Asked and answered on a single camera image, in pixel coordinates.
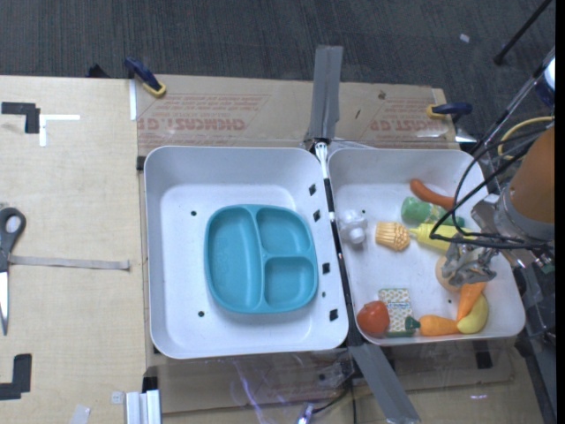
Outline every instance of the blue divided plate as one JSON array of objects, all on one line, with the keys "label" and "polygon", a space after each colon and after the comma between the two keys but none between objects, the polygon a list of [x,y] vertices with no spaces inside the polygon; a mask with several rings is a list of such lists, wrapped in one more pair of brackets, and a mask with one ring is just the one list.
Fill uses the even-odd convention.
[{"label": "blue divided plate", "polygon": [[306,305],[318,288],[312,234],[296,212],[244,204],[214,212],[204,266],[215,300],[230,311],[282,313]]}]

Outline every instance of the small box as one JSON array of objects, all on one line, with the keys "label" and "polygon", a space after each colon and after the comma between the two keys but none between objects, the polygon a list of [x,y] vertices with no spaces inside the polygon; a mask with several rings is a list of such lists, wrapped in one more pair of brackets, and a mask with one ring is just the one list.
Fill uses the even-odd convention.
[{"label": "small box", "polygon": [[408,289],[380,289],[379,300],[387,304],[390,325],[385,333],[387,337],[409,337],[414,334],[413,329],[406,329],[404,321],[412,316],[412,305]]}]

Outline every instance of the scissors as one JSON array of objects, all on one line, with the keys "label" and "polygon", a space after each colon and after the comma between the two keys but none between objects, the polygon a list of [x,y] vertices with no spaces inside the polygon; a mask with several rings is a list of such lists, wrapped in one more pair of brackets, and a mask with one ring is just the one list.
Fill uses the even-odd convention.
[{"label": "scissors", "polygon": [[0,314],[2,315],[2,331],[5,336],[8,333],[8,267],[10,264],[10,252],[25,228],[26,218],[19,210],[16,208],[0,209]]}]

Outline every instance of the black stand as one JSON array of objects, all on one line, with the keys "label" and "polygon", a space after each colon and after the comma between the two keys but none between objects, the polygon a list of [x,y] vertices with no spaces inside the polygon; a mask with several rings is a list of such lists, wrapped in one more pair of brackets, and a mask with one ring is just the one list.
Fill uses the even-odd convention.
[{"label": "black stand", "polygon": [[493,58],[493,61],[497,65],[502,64],[502,60],[504,56],[509,52],[510,49],[517,43],[517,41],[522,37],[522,35],[526,32],[528,28],[530,28],[531,24],[538,18],[539,14],[541,14],[547,6],[552,2],[552,0],[544,0],[544,3],[540,5],[540,7],[531,15],[531,17],[527,20],[527,22],[518,30],[518,32],[514,35],[514,37],[510,40],[508,44],[504,46],[498,55]]}]

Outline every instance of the toy sausage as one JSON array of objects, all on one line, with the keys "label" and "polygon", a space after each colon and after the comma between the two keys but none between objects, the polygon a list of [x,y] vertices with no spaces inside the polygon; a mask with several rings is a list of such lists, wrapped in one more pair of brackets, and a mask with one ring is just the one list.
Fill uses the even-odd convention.
[{"label": "toy sausage", "polygon": [[412,179],[410,181],[410,189],[412,190],[412,193],[414,193],[422,201],[437,204],[446,210],[451,210],[451,208],[453,208],[453,197],[445,196],[430,190],[419,179]]}]

